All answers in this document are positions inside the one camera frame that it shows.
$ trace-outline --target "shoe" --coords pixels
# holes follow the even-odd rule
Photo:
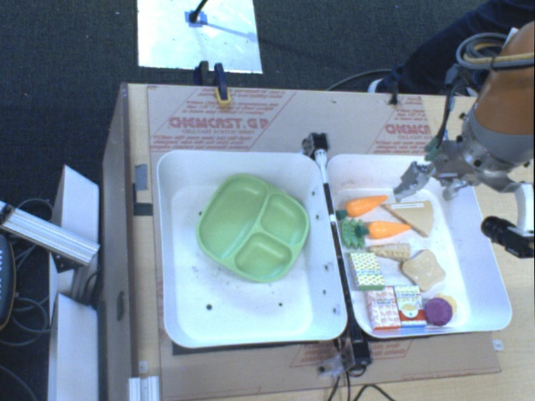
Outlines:
[[[368,86],[368,94],[374,94],[377,90],[377,86],[383,81],[383,79],[377,79],[374,80],[372,83]]]

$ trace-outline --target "dark blue pants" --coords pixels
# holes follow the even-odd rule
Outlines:
[[[534,19],[535,0],[490,0],[421,45],[407,61],[388,74],[376,92],[387,92],[394,81],[402,94],[439,94],[446,71],[456,61],[456,50],[478,33],[508,34]]]

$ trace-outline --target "small box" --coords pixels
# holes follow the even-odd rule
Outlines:
[[[374,330],[391,330],[401,327],[400,314],[395,302],[393,287],[366,292],[369,321]]]
[[[417,285],[394,287],[395,300],[400,313],[402,327],[425,327],[425,310]]]
[[[368,291],[385,288],[385,279],[373,252],[351,252],[349,258],[357,290]]]

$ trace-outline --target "dark floor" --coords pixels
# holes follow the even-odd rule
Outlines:
[[[253,0],[264,73],[227,80],[326,89],[351,74],[402,62],[485,1]],[[136,0],[0,0],[0,200],[53,200],[65,164],[100,183],[121,82],[192,84],[189,71],[138,67]],[[351,87],[365,90],[368,82]],[[26,263],[19,278],[24,295],[46,296],[45,263],[43,257]],[[41,400],[47,356],[46,335],[25,348],[0,345],[0,365]],[[0,369],[0,399],[30,398]]]

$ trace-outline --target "toy carrot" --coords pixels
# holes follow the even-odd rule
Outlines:
[[[372,221],[368,223],[369,237],[372,239],[383,239],[399,235],[404,231],[409,231],[410,225],[405,223],[396,223],[393,221]]]
[[[369,212],[376,206],[382,204],[387,199],[387,195],[359,197],[347,202],[345,204],[345,210],[348,212],[348,216],[350,217],[362,216],[366,212]]]

